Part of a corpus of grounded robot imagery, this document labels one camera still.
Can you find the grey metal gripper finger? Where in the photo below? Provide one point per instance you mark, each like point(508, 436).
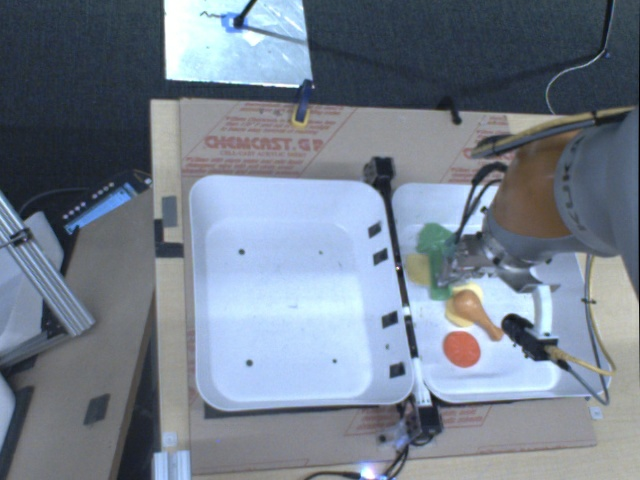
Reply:
point(460, 274)
point(443, 277)

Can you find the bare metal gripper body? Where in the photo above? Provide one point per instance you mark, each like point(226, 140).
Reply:
point(480, 258)

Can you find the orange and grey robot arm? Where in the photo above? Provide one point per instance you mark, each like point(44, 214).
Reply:
point(590, 188)

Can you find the yellow toy cheese slice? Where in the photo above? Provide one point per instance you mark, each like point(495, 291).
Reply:
point(417, 269)
point(456, 318)

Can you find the brown toy chicken drumstick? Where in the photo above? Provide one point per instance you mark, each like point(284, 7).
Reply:
point(472, 309)

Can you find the green toy lettuce leaf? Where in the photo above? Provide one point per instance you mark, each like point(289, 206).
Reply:
point(431, 240)

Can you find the thin black and white rod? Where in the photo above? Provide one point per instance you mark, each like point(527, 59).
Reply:
point(400, 268)

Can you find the red toy tomato slice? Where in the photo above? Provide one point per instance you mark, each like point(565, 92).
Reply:
point(461, 349)

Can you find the white plastic tray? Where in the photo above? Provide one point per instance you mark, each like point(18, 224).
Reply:
point(290, 293)
point(500, 373)

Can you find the brown cardboard board red print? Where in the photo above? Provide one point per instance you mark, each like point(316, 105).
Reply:
point(300, 133)

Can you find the black cylinder on white bracket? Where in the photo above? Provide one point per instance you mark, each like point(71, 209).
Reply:
point(525, 335)

